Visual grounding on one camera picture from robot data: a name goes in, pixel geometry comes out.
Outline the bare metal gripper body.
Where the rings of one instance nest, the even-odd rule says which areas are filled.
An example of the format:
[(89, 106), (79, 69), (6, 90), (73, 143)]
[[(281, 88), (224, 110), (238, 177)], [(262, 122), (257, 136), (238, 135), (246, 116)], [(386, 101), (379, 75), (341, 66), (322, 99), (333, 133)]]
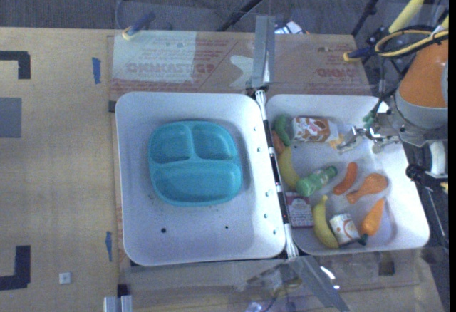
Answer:
[(366, 130), (366, 136), (374, 141), (404, 142), (413, 146), (423, 146), (437, 141), (448, 141), (445, 126), (425, 129), (412, 124), (398, 113), (377, 113)]

